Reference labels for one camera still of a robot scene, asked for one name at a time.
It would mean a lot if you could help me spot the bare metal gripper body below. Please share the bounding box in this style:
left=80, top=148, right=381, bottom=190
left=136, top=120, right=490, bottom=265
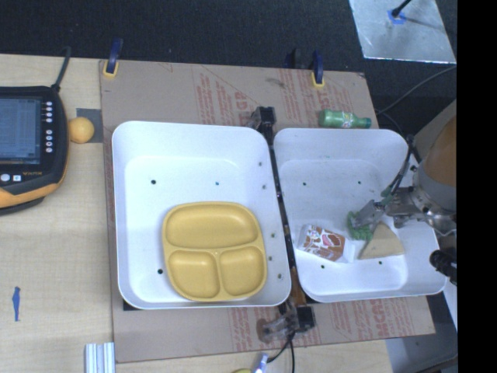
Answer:
left=384, top=186, right=458, bottom=235

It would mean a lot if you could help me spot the green broccoli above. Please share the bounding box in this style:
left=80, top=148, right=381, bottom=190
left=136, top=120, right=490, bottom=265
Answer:
left=346, top=209, right=377, bottom=242

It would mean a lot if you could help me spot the beige pizza slice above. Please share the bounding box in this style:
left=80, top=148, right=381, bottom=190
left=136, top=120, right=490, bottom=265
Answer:
left=356, top=220, right=406, bottom=261

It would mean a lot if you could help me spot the white plastic tray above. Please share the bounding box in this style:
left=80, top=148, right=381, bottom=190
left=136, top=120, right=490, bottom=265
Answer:
left=111, top=120, right=293, bottom=311
left=273, top=127, right=449, bottom=304

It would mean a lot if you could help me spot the white packet with brown print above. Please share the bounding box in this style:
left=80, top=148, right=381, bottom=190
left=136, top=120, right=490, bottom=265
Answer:
left=295, top=223, right=356, bottom=264

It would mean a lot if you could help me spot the green plastic bottle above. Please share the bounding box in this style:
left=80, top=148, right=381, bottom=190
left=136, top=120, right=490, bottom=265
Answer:
left=318, top=108, right=373, bottom=130

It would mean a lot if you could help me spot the yellow divided plate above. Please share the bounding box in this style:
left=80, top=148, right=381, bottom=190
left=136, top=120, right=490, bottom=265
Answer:
left=161, top=200, right=269, bottom=302

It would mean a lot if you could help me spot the brown cardboard board red print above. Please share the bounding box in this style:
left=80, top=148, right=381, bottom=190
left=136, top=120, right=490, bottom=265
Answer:
left=99, top=59, right=436, bottom=364

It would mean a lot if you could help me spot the yellow lemon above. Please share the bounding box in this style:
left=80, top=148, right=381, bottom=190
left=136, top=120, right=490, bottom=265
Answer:
left=68, top=116, right=96, bottom=145

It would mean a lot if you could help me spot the black cylinder on white bracket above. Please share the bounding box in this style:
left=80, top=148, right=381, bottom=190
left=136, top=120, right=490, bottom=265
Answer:
left=429, top=246, right=458, bottom=287

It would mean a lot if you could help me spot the black block with thin wires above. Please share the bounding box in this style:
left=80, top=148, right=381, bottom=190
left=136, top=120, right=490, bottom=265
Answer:
left=257, top=302, right=317, bottom=343
left=247, top=106, right=278, bottom=132

